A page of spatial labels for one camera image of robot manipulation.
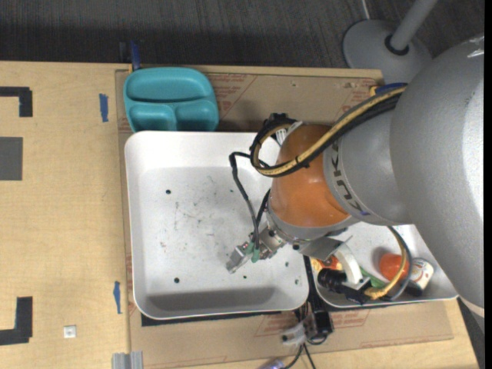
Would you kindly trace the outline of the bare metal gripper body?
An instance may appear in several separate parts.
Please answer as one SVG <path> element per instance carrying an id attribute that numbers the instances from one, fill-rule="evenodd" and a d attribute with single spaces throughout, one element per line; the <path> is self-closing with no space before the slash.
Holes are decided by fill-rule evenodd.
<path id="1" fill-rule="evenodd" d="M 245 254 L 252 262 L 267 260 L 273 258 L 281 248 L 287 245 L 295 251 L 301 249 L 299 240 L 293 239 L 278 229 L 264 227 L 260 231 L 250 233 Z"/>

